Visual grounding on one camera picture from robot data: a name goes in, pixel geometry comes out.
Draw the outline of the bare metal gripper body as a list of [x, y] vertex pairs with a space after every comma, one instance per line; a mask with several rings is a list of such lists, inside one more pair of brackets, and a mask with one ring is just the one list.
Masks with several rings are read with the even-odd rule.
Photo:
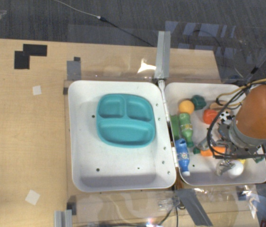
[[242, 134], [235, 124], [221, 124], [218, 127], [218, 133], [221, 137], [216, 143], [224, 145], [226, 150], [224, 159], [249, 159], [262, 160], [265, 153], [260, 153], [263, 141]]

